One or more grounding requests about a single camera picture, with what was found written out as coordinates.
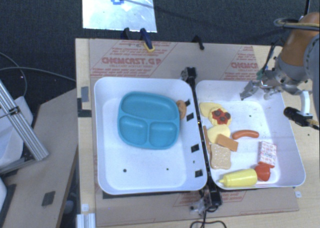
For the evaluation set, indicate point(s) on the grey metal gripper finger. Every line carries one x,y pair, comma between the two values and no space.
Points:
250,89
269,93

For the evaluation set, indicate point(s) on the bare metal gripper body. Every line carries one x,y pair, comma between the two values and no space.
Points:
275,81

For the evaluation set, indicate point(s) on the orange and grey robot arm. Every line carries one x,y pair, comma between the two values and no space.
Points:
293,47

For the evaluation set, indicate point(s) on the white plastic tray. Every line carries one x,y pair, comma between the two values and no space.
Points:
282,127
150,167

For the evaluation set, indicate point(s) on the pizza slice with red topping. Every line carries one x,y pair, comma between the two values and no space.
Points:
221,117

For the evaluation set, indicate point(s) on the orange sausage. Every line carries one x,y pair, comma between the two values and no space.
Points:
245,134

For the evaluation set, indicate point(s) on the flat yellow toy crisp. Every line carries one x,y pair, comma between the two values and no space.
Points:
205,108

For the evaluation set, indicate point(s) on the pale yellow rounded toy food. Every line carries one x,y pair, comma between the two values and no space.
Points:
216,132

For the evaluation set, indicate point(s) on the orange cheese wedge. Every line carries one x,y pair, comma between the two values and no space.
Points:
228,142

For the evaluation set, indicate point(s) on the white and red carton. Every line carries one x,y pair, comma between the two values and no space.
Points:
267,153

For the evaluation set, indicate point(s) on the thin black rod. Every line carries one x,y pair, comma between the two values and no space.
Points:
200,124

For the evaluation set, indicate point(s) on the brown doughnut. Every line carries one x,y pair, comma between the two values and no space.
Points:
182,109

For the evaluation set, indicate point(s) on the beige bread slice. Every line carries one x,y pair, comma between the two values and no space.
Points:
220,157

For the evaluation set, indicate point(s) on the red toy tomato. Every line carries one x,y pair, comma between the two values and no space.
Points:
263,172

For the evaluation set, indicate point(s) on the yellow mustard bottle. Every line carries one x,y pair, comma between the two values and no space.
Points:
241,178

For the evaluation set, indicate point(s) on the brown cardboard board red print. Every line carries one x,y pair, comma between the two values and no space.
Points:
162,62

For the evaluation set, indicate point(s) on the blue divided plate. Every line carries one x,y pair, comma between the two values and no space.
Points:
147,119

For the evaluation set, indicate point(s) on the black cylinder on white bracket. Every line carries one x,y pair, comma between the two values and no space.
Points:
297,116

